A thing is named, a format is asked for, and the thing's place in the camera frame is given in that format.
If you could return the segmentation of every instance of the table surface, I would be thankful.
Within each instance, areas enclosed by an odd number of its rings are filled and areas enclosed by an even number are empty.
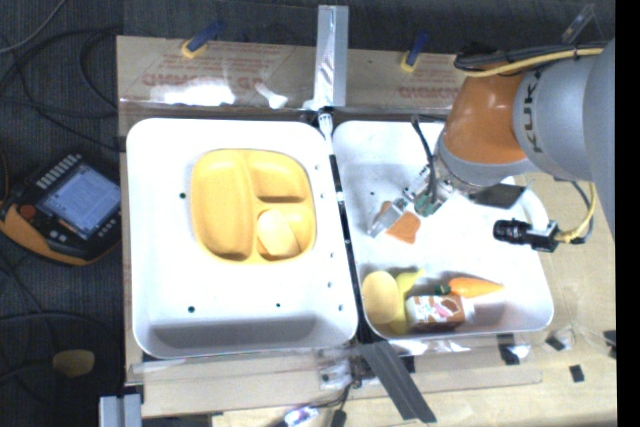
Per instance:
[[[133,81],[142,76],[148,63],[153,61],[154,52],[160,55],[158,49],[162,51],[165,48],[163,42],[166,40],[119,38],[118,85],[121,96]],[[446,61],[446,56],[437,57],[434,62]],[[400,88],[408,87],[407,77],[390,66],[397,59],[398,56],[392,52],[359,51],[356,58],[349,61],[350,77],[384,77],[381,83],[384,82],[385,86],[378,88],[383,104],[393,107],[395,95],[399,106],[403,107],[403,97],[398,92]],[[146,63],[147,68],[136,69],[137,63]],[[414,92],[429,88],[442,91],[444,87],[449,98],[455,96],[462,80],[460,76],[450,75],[445,86],[441,82],[429,83],[429,77],[439,80],[438,75],[429,75],[428,59],[423,66],[421,80],[425,82],[411,86]],[[374,88],[371,93],[374,97],[375,92]],[[417,102],[416,107],[428,109],[433,105],[429,103],[433,98],[422,94],[422,98],[413,98],[412,101]],[[445,107],[442,103],[437,104],[438,109]],[[166,106],[156,109],[148,104],[141,107],[121,102],[120,135],[126,136],[128,128],[138,119],[171,115],[171,112]],[[157,370],[159,366],[169,366],[167,362],[140,366],[142,351],[131,330],[126,154],[122,155],[121,172],[126,365],[130,382],[144,380],[143,416],[223,411],[224,414],[212,418],[216,427],[269,426],[282,419],[283,414],[296,404],[334,397],[336,392],[320,388],[315,360],[305,354],[259,361],[231,358],[204,362],[200,366],[194,366],[193,362],[187,365],[173,362],[176,368],[169,369],[166,374]],[[538,173],[517,177],[517,182],[531,184],[550,218],[557,220],[561,227],[575,226],[581,221],[584,204],[569,184],[557,183],[551,177]],[[616,424],[616,359],[603,337],[605,331],[616,329],[615,244],[599,206],[594,219],[594,231],[587,244],[561,245],[552,254],[540,254],[556,312],[548,330],[541,333],[539,339],[533,337],[536,341],[529,346],[530,354],[524,364],[509,368],[500,364],[498,357],[488,354],[486,363],[475,360],[465,365],[464,355],[445,354],[437,360],[429,359],[426,363],[429,368],[422,369],[424,373],[417,369],[415,378],[438,419],[438,425]],[[545,343],[544,339],[549,334],[561,339],[565,348],[558,351]],[[144,378],[132,369],[142,369]],[[582,380],[575,379],[572,370],[576,369],[582,372]],[[174,372],[173,378],[163,377],[172,375],[171,371]],[[379,385],[352,390],[344,409],[349,418],[347,425],[383,427],[419,423],[403,421]],[[329,410],[321,410],[321,415],[306,425],[329,425],[330,414]]]

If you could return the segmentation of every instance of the divided yellow plate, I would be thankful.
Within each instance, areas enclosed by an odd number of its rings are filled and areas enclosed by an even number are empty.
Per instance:
[[[191,175],[191,221],[198,243],[225,261],[290,260],[315,241],[309,178],[284,153],[222,149],[203,155]]]

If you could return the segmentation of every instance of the white tray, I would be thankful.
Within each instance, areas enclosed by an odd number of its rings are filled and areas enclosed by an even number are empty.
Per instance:
[[[191,170],[222,148],[278,151],[306,170],[316,242],[299,259],[221,262],[195,240]],[[337,347],[358,315],[322,135],[279,121],[147,119],[127,137],[133,333],[158,358]]]
[[[420,126],[434,149],[442,125]],[[383,201],[393,201],[404,187],[416,182],[426,163],[425,151],[408,122],[347,121],[336,128],[333,144],[360,283],[375,270],[395,274],[422,268],[426,276],[418,285],[446,283],[448,277],[463,273],[505,286],[500,304],[484,305],[491,315],[479,315],[478,323],[465,323],[453,332],[413,333],[399,338],[537,331],[549,324],[553,300],[537,252],[528,246],[498,242],[492,235],[498,219],[525,220],[520,207],[482,207],[455,196],[434,215],[421,218],[414,244],[387,234],[373,239],[366,233],[367,227]],[[477,313],[482,314],[481,303]],[[374,331],[394,337],[393,332]]]

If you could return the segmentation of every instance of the toy carrot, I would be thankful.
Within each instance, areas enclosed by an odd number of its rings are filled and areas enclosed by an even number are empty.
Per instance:
[[[456,294],[461,297],[472,298],[491,294],[492,292],[499,292],[503,289],[504,285],[500,283],[494,283],[486,279],[460,276],[450,280],[448,285],[438,285],[436,287],[436,294]]]

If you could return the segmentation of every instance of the blue clamp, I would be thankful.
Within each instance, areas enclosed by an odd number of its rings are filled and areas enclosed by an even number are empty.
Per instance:
[[[225,28],[224,22],[213,22],[206,29],[182,44],[182,55],[193,59],[207,48],[207,41],[215,39]]]
[[[402,56],[400,68],[406,72],[412,72],[415,70],[418,62],[418,56],[420,55],[420,52],[422,52],[422,48],[426,45],[427,41],[429,41],[428,34],[424,31],[420,32],[416,36],[411,49],[406,51]]]

